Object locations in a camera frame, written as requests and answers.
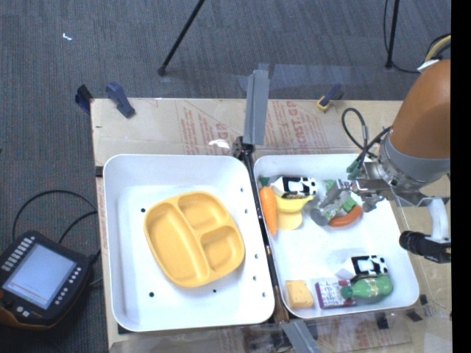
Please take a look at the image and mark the green toy vegetable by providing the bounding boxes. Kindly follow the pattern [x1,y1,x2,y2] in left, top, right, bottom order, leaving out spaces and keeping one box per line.
[325,179,359,213]

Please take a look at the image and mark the yellow banana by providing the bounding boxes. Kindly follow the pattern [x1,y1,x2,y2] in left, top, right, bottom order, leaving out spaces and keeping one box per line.
[273,193,316,214]

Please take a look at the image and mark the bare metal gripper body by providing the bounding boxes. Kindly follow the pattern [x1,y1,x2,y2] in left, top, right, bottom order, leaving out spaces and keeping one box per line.
[352,159,403,201]

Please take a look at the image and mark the silver can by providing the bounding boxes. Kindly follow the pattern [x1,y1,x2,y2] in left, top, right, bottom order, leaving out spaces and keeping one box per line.
[309,191,353,227]

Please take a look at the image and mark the white plastic tray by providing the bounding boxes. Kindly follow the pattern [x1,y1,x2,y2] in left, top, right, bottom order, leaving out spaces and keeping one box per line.
[102,154,276,333]
[252,153,421,320]

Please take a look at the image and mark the thin black rod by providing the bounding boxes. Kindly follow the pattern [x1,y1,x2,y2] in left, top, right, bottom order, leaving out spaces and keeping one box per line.
[239,149,286,324]

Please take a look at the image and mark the brown cardboard board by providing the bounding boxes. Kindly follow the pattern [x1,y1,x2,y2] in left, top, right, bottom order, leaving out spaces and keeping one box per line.
[90,97,452,353]

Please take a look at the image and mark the yellow divided plate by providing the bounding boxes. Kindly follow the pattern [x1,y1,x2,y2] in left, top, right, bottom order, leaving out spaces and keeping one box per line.
[143,190,247,289]

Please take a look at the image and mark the black cylinder on white bracket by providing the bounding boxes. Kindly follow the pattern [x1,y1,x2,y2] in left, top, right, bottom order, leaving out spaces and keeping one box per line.
[398,196,452,265]

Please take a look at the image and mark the orange sausage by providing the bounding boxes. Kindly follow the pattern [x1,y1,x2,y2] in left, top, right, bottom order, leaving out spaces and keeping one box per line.
[327,204,364,229]

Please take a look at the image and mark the green bottle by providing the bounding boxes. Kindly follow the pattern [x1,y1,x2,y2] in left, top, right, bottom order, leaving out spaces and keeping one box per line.
[339,274,394,304]

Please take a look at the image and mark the black block with wires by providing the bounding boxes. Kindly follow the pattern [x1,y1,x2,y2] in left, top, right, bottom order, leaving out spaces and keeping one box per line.
[231,136,255,158]

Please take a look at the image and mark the yellow bread slice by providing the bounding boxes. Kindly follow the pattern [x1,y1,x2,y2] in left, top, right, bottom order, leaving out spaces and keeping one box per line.
[285,279,315,310]

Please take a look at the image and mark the purple packet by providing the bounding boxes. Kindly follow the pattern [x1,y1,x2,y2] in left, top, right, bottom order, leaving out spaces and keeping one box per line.
[314,279,357,310]

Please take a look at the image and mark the orange carrot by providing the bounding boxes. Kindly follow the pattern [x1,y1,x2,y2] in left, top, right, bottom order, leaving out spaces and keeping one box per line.
[258,176,277,236]

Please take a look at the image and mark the black and white carton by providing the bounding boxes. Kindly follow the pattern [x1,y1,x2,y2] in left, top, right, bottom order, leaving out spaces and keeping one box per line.
[333,254,389,281]
[269,175,318,198]

